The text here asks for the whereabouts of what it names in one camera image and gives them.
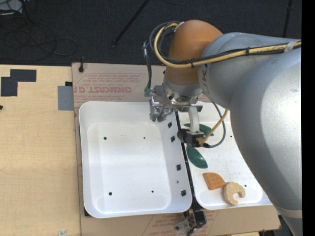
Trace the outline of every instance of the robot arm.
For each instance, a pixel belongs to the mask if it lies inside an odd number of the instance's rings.
[[[301,40],[222,34],[199,20],[157,30],[150,44],[166,72],[163,86],[151,91],[151,120],[188,112],[191,129],[178,137],[209,148],[210,135],[199,130],[198,97],[204,93],[226,109],[216,126],[230,111],[244,160],[292,233],[302,235]],[[171,31],[169,55],[163,57],[160,41]]]

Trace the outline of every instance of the yellow cable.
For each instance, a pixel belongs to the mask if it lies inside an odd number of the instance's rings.
[[[188,67],[192,67],[192,66],[198,66],[198,65],[202,65],[202,64],[207,64],[207,63],[211,63],[211,62],[218,62],[218,61],[222,61],[222,60],[226,60],[226,59],[231,59],[231,58],[235,58],[235,57],[239,57],[239,56],[244,56],[244,55],[248,55],[248,54],[255,54],[255,53],[260,53],[260,52],[270,52],[270,51],[277,51],[277,50],[284,50],[286,48],[286,44],[283,45],[277,45],[277,46],[266,46],[266,47],[256,47],[256,48],[250,48],[248,50],[241,50],[241,51],[236,51],[234,53],[231,54],[227,54],[224,56],[220,56],[220,57],[216,57],[216,58],[210,58],[210,59],[206,59],[206,60],[202,60],[202,61],[196,61],[196,62],[192,62],[192,63],[188,63],[188,64],[173,64],[171,62],[166,61],[158,52],[158,39],[162,33],[162,31],[164,29],[167,29],[169,27],[173,27],[173,26],[177,26],[177,23],[171,23],[168,26],[164,26],[162,27],[155,39],[154,39],[154,52],[157,56],[157,58],[165,65],[170,66],[170,67],[174,67],[174,68],[188,68]],[[298,46],[301,45],[301,41],[298,41],[297,43],[295,43],[293,46]]]
[[[219,125],[223,122],[224,118],[227,115],[227,112],[228,112],[228,109],[224,111],[224,114],[221,117],[221,119],[217,122],[217,124],[210,130],[210,132],[205,137],[196,138],[199,144],[204,144],[207,141],[207,139],[213,134],[213,132],[217,129],[217,127],[219,127]]]

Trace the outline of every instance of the orange cracker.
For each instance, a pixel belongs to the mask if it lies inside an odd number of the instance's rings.
[[[207,172],[202,175],[206,180],[209,190],[214,190],[225,186],[225,181],[217,173]]]

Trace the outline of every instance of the white plastic bin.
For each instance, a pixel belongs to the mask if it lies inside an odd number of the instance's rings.
[[[175,115],[152,122],[149,112],[149,102],[81,106],[84,206],[91,216],[189,209],[192,196]]]
[[[199,123],[210,128],[214,127],[220,119],[220,116],[213,103],[197,102],[197,105],[202,106],[202,110],[198,115]],[[220,106],[218,107],[223,115],[224,108]],[[184,124],[189,123],[188,113],[179,113],[179,119],[182,128],[187,128]],[[196,148],[204,157],[208,164],[208,168],[198,168],[189,161],[189,168],[197,202],[203,208],[209,210],[271,205],[268,196],[255,179],[237,147],[232,132],[230,113],[225,117],[224,124],[226,127],[226,135],[224,141],[219,146],[214,148]],[[217,144],[221,140],[222,135],[223,126],[221,124],[214,131],[214,135],[208,138],[207,143],[210,145]],[[215,190],[208,189],[203,177],[203,174],[207,172],[219,174],[226,183],[238,183],[244,188],[246,194],[245,197],[242,198],[238,193],[235,193],[233,198],[238,201],[238,204],[236,206],[229,204],[224,199],[223,188]]]

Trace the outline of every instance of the black carpet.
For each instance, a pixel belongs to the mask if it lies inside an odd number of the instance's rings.
[[[297,39],[302,34],[302,0],[149,0],[113,48],[144,1],[25,0],[22,13],[0,11],[0,63],[70,66],[84,57],[92,63],[145,64],[142,43],[156,26],[174,20],[203,20],[223,33]],[[161,64],[152,53],[150,59]]]

